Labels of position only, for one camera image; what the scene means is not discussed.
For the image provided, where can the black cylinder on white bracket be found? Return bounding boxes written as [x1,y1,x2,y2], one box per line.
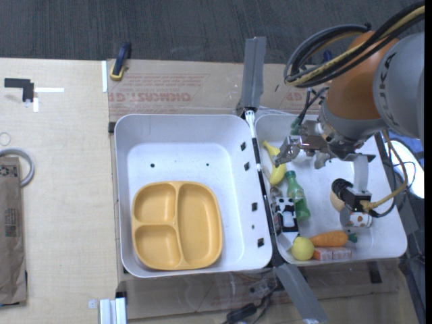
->
[331,153,373,213]

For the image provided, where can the white plastic tray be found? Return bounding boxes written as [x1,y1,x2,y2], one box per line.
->
[254,113,408,267]
[113,113,273,279]

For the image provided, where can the white can with brown spots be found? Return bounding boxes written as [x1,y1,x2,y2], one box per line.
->
[348,211,373,228]

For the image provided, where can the orange carrot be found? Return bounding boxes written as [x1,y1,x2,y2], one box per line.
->
[308,229,358,248]

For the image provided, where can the orange packet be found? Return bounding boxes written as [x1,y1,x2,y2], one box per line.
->
[313,246,353,261]

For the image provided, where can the brown paper bag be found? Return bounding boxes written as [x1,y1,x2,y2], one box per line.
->
[0,157,28,306]

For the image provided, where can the yellow banana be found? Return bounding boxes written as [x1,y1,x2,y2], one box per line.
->
[262,140,288,186]

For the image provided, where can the yellow divided plate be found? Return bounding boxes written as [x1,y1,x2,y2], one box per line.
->
[130,180,224,271]

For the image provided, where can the green plastic bottle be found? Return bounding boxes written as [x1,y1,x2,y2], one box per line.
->
[284,170,312,222]

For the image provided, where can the beige bread roll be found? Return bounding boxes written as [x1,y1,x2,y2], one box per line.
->
[329,190,346,213]

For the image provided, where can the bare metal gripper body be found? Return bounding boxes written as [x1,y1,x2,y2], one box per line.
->
[296,119,366,159]

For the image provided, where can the black and white carton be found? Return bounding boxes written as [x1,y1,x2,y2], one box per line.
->
[272,196,300,234]

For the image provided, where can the brown cardboard board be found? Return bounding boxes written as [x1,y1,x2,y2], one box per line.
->
[107,58,408,320]

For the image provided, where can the yellow lemon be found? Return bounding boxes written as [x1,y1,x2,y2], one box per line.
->
[290,236,316,262]

